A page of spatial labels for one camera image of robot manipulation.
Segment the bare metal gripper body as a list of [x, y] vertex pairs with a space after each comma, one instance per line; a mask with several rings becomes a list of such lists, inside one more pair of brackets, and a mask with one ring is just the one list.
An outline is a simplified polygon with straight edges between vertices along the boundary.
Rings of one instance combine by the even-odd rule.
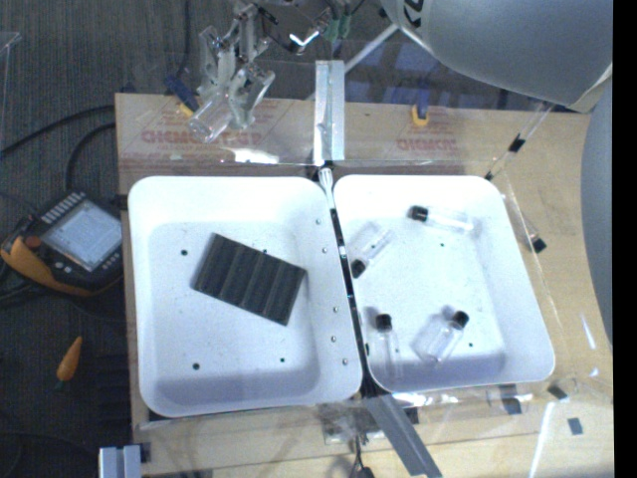
[[253, 1], [266, 15], [265, 33], [294, 54], [302, 54], [332, 19], [332, 0]]

